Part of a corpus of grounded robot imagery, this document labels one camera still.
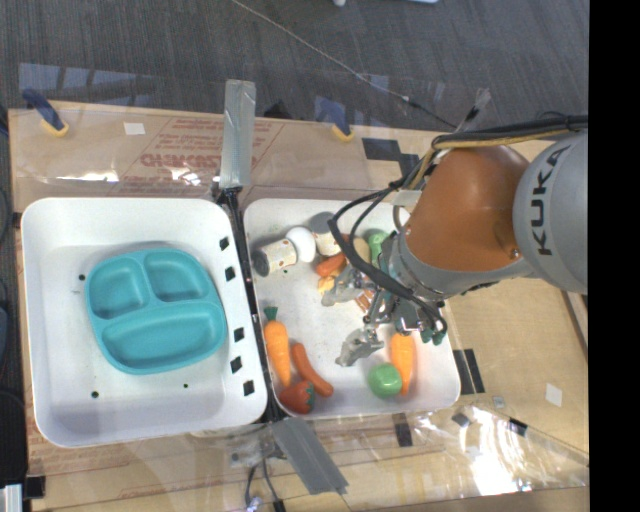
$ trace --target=toy lime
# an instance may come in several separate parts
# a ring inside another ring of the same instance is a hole
[[[367,383],[374,395],[387,398],[400,393],[402,389],[402,377],[400,372],[391,363],[382,363],[369,370]]]

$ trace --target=orange carrot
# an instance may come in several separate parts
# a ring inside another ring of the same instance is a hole
[[[405,336],[399,332],[391,337],[391,364],[396,367],[402,377],[401,395],[409,391],[409,382],[413,372],[413,361],[416,355],[416,347],[413,336]]]
[[[333,256],[329,256],[326,260],[321,261],[316,266],[316,273],[321,277],[327,277],[334,270],[339,269],[344,266],[347,258],[345,257],[343,252],[339,252],[338,254],[334,254]]]
[[[307,357],[307,351],[302,343],[294,343],[291,346],[291,358],[293,364],[298,370],[300,377],[304,380],[308,380],[313,383],[313,387],[320,396],[328,397],[333,395],[333,386],[324,380],[313,369],[309,358]]]
[[[264,326],[264,339],[267,345],[267,354],[273,368],[282,381],[284,387],[291,384],[291,355],[289,353],[289,333],[286,326],[276,320],[277,307],[264,309],[267,315],[267,323]]]

